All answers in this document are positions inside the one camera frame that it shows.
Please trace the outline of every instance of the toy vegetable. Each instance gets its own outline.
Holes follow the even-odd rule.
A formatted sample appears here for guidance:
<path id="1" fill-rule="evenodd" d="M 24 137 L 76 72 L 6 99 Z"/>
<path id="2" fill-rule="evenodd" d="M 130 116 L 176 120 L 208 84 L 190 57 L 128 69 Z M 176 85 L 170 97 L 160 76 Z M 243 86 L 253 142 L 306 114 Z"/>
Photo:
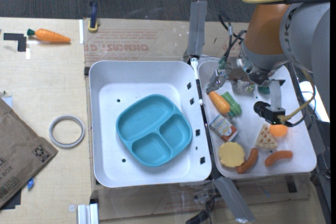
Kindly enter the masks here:
<path id="1" fill-rule="evenodd" d="M 42 28 L 40 28 L 36 31 L 28 29 L 27 35 L 29 35 L 29 36 L 35 35 L 39 40 L 43 40 L 43 41 L 70 42 L 70 38 L 62 36 L 58 33 L 52 32 L 50 30 L 42 29 Z"/>
<path id="2" fill-rule="evenodd" d="M 229 103 L 222 96 L 220 96 L 217 92 L 214 92 L 214 91 L 210 92 L 209 97 L 221 114 L 225 114 L 230 111 Z"/>
<path id="3" fill-rule="evenodd" d="M 222 97 L 229 103 L 230 105 L 230 118 L 233 118 L 236 115 L 241 115 L 241 107 L 240 105 L 233 99 L 229 92 L 225 92 L 222 94 Z"/>

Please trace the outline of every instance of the toy sausage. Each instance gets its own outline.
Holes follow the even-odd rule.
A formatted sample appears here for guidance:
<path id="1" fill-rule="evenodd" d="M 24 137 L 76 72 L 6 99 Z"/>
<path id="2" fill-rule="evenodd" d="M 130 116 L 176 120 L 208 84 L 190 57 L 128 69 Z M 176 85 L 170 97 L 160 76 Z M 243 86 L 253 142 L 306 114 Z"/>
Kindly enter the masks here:
<path id="1" fill-rule="evenodd" d="M 277 151 L 269 155 L 265 160 L 266 166 L 272 166 L 276 161 L 283 159 L 283 158 L 292 158 L 293 152 L 292 151 Z"/>
<path id="2" fill-rule="evenodd" d="M 250 155 L 247 160 L 240 166 L 236 167 L 237 173 L 242 174 L 249 170 L 257 161 L 259 150 L 254 147 L 250 151 Z"/>

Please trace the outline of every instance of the toy carrot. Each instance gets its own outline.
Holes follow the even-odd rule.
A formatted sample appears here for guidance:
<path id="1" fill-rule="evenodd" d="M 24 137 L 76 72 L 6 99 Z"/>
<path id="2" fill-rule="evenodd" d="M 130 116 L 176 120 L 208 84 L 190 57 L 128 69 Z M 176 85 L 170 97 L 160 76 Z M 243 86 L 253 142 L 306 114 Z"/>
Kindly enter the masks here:
<path id="1" fill-rule="evenodd" d="M 210 92 L 209 97 L 221 114 L 225 114 L 230 111 L 230 104 L 217 92 Z"/>
<path id="2" fill-rule="evenodd" d="M 42 28 L 40 28 L 36 31 L 28 29 L 27 35 L 29 35 L 29 36 L 35 35 L 39 40 L 43 40 L 43 41 L 70 42 L 70 38 L 62 36 L 58 33 L 52 32 L 50 30 L 42 29 Z"/>

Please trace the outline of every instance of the orange toy fruit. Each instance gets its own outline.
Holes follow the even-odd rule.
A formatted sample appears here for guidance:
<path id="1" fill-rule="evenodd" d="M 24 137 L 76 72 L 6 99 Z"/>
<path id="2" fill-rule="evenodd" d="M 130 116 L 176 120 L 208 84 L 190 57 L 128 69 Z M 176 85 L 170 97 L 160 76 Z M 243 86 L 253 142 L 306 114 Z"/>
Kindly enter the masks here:
<path id="1" fill-rule="evenodd" d="M 283 124 L 271 124 L 269 131 L 272 135 L 281 137 L 287 134 L 288 127 Z"/>

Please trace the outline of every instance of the brown paper bag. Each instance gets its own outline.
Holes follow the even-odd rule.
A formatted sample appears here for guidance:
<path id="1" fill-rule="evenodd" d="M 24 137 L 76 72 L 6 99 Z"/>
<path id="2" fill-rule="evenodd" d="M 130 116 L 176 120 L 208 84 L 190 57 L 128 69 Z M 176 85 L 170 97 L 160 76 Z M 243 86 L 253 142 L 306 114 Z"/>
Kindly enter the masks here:
<path id="1" fill-rule="evenodd" d="M 57 152 L 0 98 L 0 208 Z"/>

